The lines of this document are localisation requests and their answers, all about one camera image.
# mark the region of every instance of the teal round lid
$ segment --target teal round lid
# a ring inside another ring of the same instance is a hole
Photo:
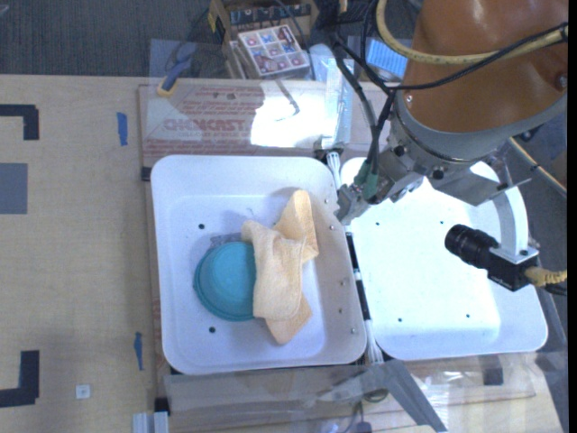
[[[195,271],[193,287],[203,306],[229,321],[252,319],[256,281],[254,248],[231,242],[209,250]]]

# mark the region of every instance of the wooden surface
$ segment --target wooden surface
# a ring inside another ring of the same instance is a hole
[[[34,104],[41,138],[0,117],[0,163],[28,165],[26,215],[0,215],[0,390],[18,385],[20,352],[40,351],[40,397],[0,409],[0,432],[130,432],[157,393],[151,272],[137,89],[144,78],[0,76],[0,104]],[[117,113],[128,121],[121,145]],[[142,369],[133,347],[142,335]],[[450,431],[561,432],[545,378],[534,395],[454,405]],[[89,399],[75,387],[90,384]],[[367,405],[374,431],[410,427],[394,400]],[[178,416],[171,420],[175,431]],[[295,425],[228,429],[297,433]]]

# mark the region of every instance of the white tray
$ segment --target white tray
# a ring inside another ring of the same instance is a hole
[[[343,183],[353,181],[362,162],[345,163]],[[472,169],[496,179],[483,163]],[[449,253],[444,238],[456,224],[500,239],[492,202],[469,206],[427,180],[396,204],[385,201],[351,223],[380,347],[402,360],[540,348],[547,325],[535,288],[511,292]]]
[[[362,312],[344,232],[333,215],[333,177],[325,165],[298,157],[174,155],[154,165],[151,188],[162,347],[173,368],[222,373],[348,364],[362,355]],[[262,319],[229,322],[212,315],[192,281],[211,237],[239,233],[248,219],[272,226],[296,189],[307,190],[315,201],[320,253],[303,270],[313,317],[290,342],[278,345]]]

